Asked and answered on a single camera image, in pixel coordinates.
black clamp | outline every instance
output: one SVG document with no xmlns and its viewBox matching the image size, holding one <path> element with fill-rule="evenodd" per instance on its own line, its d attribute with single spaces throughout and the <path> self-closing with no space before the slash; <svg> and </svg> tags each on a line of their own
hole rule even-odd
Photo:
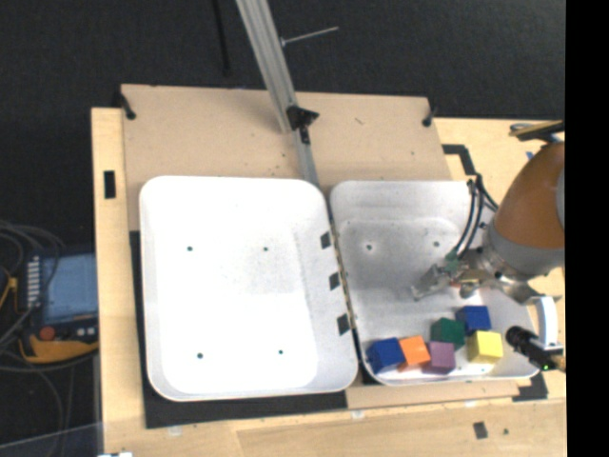
<svg viewBox="0 0 609 457">
<path fill-rule="evenodd" d="M 292 130 L 298 130 L 301 134 L 301 142 L 303 144 L 311 144 L 311 138 L 308 135 L 308 126 L 310 126 L 317 117 L 320 116 L 316 111 L 305 110 L 292 105 L 285 113 L 287 113 L 287 120 Z"/>
</svg>

blue cube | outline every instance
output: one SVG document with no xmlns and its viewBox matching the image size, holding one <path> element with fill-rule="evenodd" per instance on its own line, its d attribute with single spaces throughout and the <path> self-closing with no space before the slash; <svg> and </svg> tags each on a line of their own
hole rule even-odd
<svg viewBox="0 0 609 457">
<path fill-rule="evenodd" d="M 471 335 L 476 330 L 490 330 L 491 317 L 485 306 L 463 307 L 455 314 L 455 318 L 465 323 L 465 334 Z"/>
<path fill-rule="evenodd" d="M 365 352 L 375 374 L 388 371 L 406 362 L 397 338 L 379 340 Z"/>
</svg>

yellow cube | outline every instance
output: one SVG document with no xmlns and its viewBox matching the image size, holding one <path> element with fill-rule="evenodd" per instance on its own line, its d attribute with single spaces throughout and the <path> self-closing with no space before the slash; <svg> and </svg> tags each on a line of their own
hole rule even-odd
<svg viewBox="0 0 609 457">
<path fill-rule="evenodd" d="M 501 334 L 476 330 L 467 337 L 467 358 L 470 362 L 495 364 L 503 357 Z"/>
</svg>

cube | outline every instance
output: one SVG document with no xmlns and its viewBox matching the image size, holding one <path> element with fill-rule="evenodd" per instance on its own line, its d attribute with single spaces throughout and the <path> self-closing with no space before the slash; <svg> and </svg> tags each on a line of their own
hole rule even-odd
<svg viewBox="0 0 609 457">
<path fill-rule="evenodd" d="M 375 374 L 395 369 L 406 362 L 400 341 L 395 337 L 375 342 L 365 354 Z"/>
<path fill-rule="evenodd" d="M 457 366 L 455 346 L 451 342 L 436 342 L 432 340 L 427 344 L 427 349 L 429 350 L 431 360 L 425 366 L 423 372 L 448 374 Z"/>
<path fill-rule="evenodd" d="M 490 330 L 491 318 L 485 306 L 467 306 L 455 313 L 455 318 L 465 323 L 465 334 L 471 335 L 476 330 Z"/>
<path fill-rule="evenodd" d="M 470 362 L 495 364 L 503 357 L 501 334 L 476 330 L 467 338 L 467 359 Z"/>
<path fill-rule="evenodd" d="M 465 345 L 465 324 L 460 320 L 442 317 L 432 324 L 430 340 L 451 342 L 455 350 L 459 350 Z"/>
<path fill-rule="evenodd" d="M 429 352 L 427 351 L 427 346 L 421 335 L 401 339 L 400 347 L 402 348 L 406 362 L 398 366 L 399 371 L 423 366 L 431 360 Z"/>
</svg>

